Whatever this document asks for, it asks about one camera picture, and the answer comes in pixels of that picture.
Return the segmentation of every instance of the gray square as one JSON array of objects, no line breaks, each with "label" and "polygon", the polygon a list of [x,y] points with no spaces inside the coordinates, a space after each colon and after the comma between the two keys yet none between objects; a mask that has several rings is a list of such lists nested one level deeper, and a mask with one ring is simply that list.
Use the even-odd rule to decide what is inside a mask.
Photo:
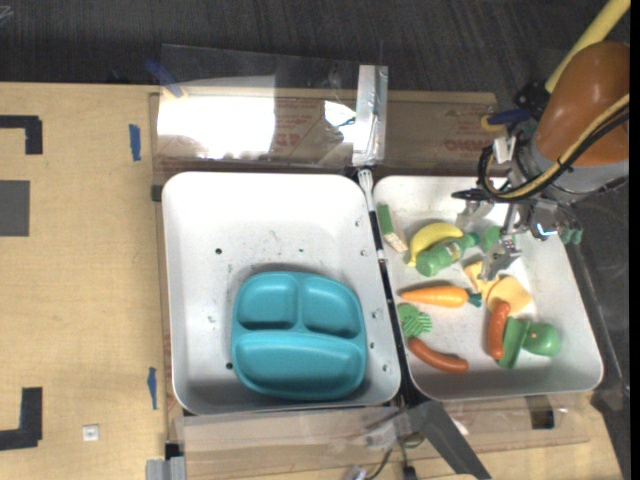
[{"label": "gray square", "polygon": [[0,236],[29,236],[29,181],[0,180]]}]

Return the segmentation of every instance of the green toy bottle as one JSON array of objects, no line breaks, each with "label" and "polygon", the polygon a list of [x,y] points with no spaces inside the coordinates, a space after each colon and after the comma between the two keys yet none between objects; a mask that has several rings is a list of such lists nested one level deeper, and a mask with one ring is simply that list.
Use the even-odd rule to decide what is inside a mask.
[{"label": "green toy bottle", "polygon": [[418,254],[416,269],[425,277],[435,276],[443,268],[462,258],[464,252],[480,243],[477,233],[465,233],[460,238],[450,238],[429,247]]}]

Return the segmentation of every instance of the toy sink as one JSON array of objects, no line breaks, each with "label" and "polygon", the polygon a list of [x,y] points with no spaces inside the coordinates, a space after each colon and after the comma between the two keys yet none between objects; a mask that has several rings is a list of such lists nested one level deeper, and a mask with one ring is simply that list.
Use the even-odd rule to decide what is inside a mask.
[{"label": "toy sink", "polygon": [[[429,222],[455,222],[464,202],[451,193],[474,185],[472,177],[388,176],[376,183],[373,195],[375,203],[389,205],[410,237]],[[380,405],[394,398],[403,382],[428,398],[448,401],[586,391],[602,378],[597,344],[557,237],[537,242],[518,235],[523,255],[505,273],[533,297],[519,316],[557,328],[558,355],[522,352],[516,367],[501,368],[484,349],[486,309],[423,308],[432,322],[431,332],[421,336],[425,343],[470,363],[467,373],[452,375],[411,352],[399,357],[403,347],[396,345],[391,320],[403,302],[399,293],[408,286],[449,282],[471,288],[463,268],[481,258],[478,246],[438,275],[421,276],[388,244],[376,250],[364,193],[340,175],[184,172],[166,183],[162,203],[173,385],[179,402],[194,414]],[[502,224],[503,206],[496,205],[477,231]],[[379,254],[386,259],[391,304]],[[356,295],[366,358],[362,380],[346,396],[287,399],[249,389],[240,380],[243,371],[236,370],[232,357],[234,304],[250,278],[275,272],[333,279]],[[299,318],[291,316],[291,325]],[[410,378],[401,375],[405,357]]]}]

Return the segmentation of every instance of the wooden surface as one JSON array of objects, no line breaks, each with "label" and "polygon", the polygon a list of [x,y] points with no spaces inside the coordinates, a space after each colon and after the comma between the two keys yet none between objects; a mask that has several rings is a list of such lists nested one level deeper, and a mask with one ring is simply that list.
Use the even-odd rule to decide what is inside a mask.
[{"label": "wooden surface", "polygon": [[[0,237],[0,429],[18,426],[22,387],[44,390],[43,439],[37,448],[0,452],[0,478],[142,479],[146,461],[164,454],[150,199],[149,96],[155,90],[0,83],[0,114],[38,115],[44,128],[44,154],[37,156],[24,155],[22,131],[0,130],[0,179],[31,182],[30,236]],[[141,130],[138,162],[129,124]],[[157,410],[147,386],[150,367],[159,387]],[[495,479],[622,478],[588,395],[579,397],[576,410],[580,442],[487,451],[481,461]],[[83,441],[88,424],[100,425],[100,440]],[[456,477],[440,458],[413,464],[420,478],[470,478]],[[400,469],[393,462],[378,478],[401,478]],[[343,473],[271,478],[329,480]]]}]

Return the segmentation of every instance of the teal divided plate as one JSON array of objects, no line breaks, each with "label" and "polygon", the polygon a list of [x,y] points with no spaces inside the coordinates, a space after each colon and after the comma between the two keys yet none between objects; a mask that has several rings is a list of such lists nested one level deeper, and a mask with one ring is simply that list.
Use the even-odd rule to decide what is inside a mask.
[{"label": "teal divided plate", "polygon": [[357,296],[328,277],[265,272],[238,291],[231,355],[240,381],[258,393],[301,401],[346,397],[364,378],[366,341]]}]

